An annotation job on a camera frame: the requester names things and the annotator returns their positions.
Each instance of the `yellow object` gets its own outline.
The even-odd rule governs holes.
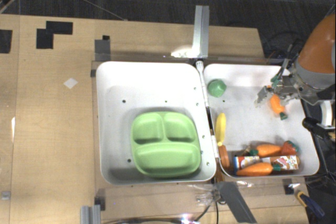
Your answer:
[[[306,203],[301,199],[301,194],[304,194],[302,191],[299,191],[297,194],[296,194],[296,198],[297,200],[304,206],[304,207],[307,207]]]
[[[216,120],[215,127],[215,136],[218,146],[223,145],[223,141],[225,138],[225,129],[226,129],[226,116],[224,113],[219,114]]]

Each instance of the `green ball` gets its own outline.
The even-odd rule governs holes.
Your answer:
[[[214,97],[221,97],[226,90],[226,85],[222,80],[215,79],[208,84],[208,92]]]

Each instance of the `plastic food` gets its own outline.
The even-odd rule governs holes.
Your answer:
[[[273,94],[271,99],[269,100],[272,110],[280,115],[281,120],[285,120],[287,118],[287,115],[285,114],[285,107],[280,104],[280,98],[276,95]]]
[[[216,120],[215,136],[218,146],[222,146],[225,138],[226,116],[224,113],[219,114]]]
[[[252,164],[260,163],[259,156],[239,156],[234,158],[234,166],[236,170],[244,169]]]
[[[281,146],[273,145],[273,144],[261,144],[256,147],[258,153],[257,155],[260,158],[264,157],[272,157],[281,155]]]
[[[218,147],[220,163],[224,169],[230,168],[229,156],[227,155],[227,150],[224,145]]]
[[[267,176],[272,173],[273,170],[279,170],[279,167],[273,167],[269,163],[256,163],[242,170],[238,170],[237,176]]]
[[[201,149],[193,121],[176,112],[150,112],[135,118],[131,130],[135,166],[144,175],[172,178],[195,172]]]
[[[300,158],[296,155],[266,157],[260,159],[261,162],[270,163],[271,165],[279,165],[281,171],[297,170],[300,165]]]
[[[214,97],[221,97],[225,90],[226,85],[220,79],[215,79],[208,84],[208,92]]]
[[[299,148],[292,141],[285,141],[281,149],[281,155],[296,155]]]

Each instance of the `black tape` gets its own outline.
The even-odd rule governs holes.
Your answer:
[[[91,69],[90,77],[95,78],[96,77],[96,69]]]
[[[12,46],[12,30],[0,30],[0,54],[8,54]]]
[[[72,35],[73,23],[47,21],[48,34]]]
[[[283,188],[285,190],[286,195],[293,195],[294,194],[294,188],[293,188],[293,182],[292,179],[283,179],[282,180]]]
[[[54,36],[48,34],[46,29],[37,29],[36,31],[36,49],[53,49]]]

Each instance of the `carrot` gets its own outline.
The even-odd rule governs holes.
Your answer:
[[[276,114],[280,115],[281,120],[285,120],[287,115],[285,114],[285,107],[280,104],[280,98],[276,94],[273,94],[269,101],[271,103],[272,110]]]
[[[256,147],[258,151],[258,156],[261,158],[279,156],[281,153],[281,146],[273,144],[262,144]]]
[[[275,113],[280,114],[285,111],[285,107],[280,104],[280,98],[276,94],[273,94],[269,101]]]
[[[237,176],[267,176],[273,171],[273,166],[270,163],[256,163],[242,170],[238,170]]]
[[[299,148],[292,141],[285,141],[281,149],[281,155],[296,155]]]

